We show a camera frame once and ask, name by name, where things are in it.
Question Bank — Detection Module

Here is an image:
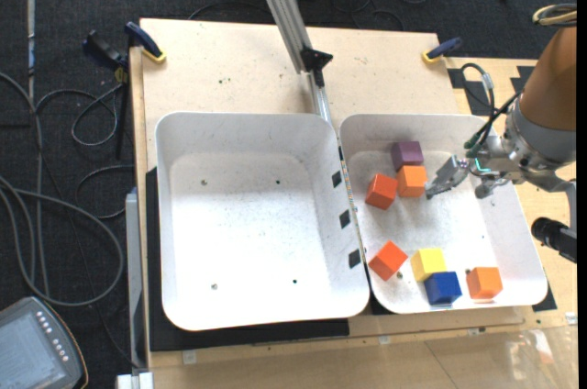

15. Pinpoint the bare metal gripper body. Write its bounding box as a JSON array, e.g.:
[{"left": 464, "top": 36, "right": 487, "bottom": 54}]
[{"left": 471, "top": 133, "right": 577, "bottom": 192}]

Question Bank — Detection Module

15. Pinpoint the orange cube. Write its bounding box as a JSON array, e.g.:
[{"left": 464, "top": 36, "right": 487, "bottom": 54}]
[
  {"left": 466, "top": 266, "right": 504, "bottom": 300},
  {"left": 396, "top": 165, "right": 428, "bottom": 198}
]

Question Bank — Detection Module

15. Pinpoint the purple cube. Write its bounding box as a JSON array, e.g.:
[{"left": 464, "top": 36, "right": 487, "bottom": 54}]
[{"left": 390, "top": 140, "right": 425, "bottom": 172}]

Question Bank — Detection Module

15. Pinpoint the white plastic tray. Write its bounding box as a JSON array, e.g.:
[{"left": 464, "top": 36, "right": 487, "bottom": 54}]
[
  {"left": 154, "top": 110, "right": 371, "bottom": 332},
  {"left": 338, "top": 113, "right": 549, "bottom": 315}
]

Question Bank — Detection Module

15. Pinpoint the red-orange cube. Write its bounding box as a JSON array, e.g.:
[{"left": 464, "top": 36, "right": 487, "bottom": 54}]
[
  {"left": 364, "top": 172, "right": 399, "bottom": 211},
  {"left": 368, "top": 239, "right": 409, "bottom": 282}
]

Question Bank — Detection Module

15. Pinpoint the yellow cube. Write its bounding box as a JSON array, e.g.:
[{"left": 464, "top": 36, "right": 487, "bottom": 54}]
[{"left": 410, "top": 247, "right": 448, "bottom": 283}]

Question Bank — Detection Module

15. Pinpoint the blue cube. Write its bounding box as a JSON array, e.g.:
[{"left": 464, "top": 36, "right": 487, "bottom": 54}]
[{"left": 423, "top": 271, "right": 463, "bottom": 306}]

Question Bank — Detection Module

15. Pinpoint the pale wood board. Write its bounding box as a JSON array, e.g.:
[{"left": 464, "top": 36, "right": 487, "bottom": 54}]
[{"left": 138, "top": 17, "right": 527, "bottom": 369}]

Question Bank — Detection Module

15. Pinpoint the black cylinder on white bracket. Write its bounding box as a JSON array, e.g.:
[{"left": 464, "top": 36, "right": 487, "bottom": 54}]
[{"left": 530, "top": 178, "right": 578, "bottom": 264}]

